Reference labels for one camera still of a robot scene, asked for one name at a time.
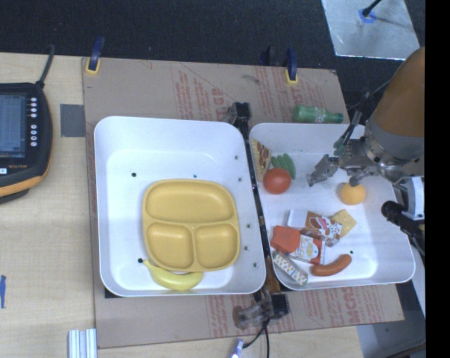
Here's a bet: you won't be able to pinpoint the orange fruit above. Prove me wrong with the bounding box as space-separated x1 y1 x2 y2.
339 181 367 206

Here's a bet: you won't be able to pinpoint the yellow divided plate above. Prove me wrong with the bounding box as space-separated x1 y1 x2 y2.
141 178 242 273

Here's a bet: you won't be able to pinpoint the orange sausage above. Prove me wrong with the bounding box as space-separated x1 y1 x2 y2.
310 254 353 277

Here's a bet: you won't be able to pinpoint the yellow cheese square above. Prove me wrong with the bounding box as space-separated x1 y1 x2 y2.
329 208 358 239

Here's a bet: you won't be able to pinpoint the red tomato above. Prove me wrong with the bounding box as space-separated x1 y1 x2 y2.
262 167 293 195

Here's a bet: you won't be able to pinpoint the yellow banana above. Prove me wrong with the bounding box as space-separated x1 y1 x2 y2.
142 259 205 292

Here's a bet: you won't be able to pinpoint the toy pizza slice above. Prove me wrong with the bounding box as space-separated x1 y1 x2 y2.
250 137 273 183

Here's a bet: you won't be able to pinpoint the green pea pods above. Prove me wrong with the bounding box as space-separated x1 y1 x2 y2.
270 152 297 180

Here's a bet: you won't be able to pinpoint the black cylinder on white bracket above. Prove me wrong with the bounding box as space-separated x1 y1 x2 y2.
380 175 426 257

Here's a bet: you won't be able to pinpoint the small patterned box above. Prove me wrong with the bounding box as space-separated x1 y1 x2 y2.
270 251 309 287

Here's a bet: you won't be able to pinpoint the white printed carton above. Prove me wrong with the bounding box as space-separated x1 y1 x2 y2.
287 208 343 248

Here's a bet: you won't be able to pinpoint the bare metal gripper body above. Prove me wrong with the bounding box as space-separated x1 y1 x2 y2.
337 136 425 183

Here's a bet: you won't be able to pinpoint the brown cardboard board red print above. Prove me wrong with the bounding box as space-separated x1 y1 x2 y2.
81 57 405 349

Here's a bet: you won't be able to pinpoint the black block with thin wires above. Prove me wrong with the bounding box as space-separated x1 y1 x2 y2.
233 291 291 330
224 101 253 127

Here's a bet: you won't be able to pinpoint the orange printed carton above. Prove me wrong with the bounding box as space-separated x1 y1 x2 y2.
270 224 327 266

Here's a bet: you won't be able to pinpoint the white plastic tray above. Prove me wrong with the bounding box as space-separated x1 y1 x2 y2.
248 122 416 292
93 116 267 298

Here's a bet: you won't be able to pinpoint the green plastic bottle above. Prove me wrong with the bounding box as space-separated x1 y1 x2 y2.
292 104 344 125

